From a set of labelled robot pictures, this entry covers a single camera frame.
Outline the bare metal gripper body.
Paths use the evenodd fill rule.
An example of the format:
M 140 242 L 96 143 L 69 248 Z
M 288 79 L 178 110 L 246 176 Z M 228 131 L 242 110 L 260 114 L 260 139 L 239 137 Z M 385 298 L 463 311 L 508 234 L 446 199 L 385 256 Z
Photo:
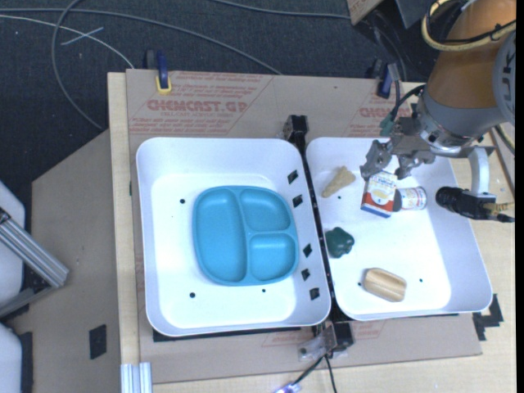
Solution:
M 474 126 L 457 115 L 419 112 L 416 116 L 388 116 L 392 153 L 414 155 L 429 151 L 437 156 L 460 157 L 474 140 Z

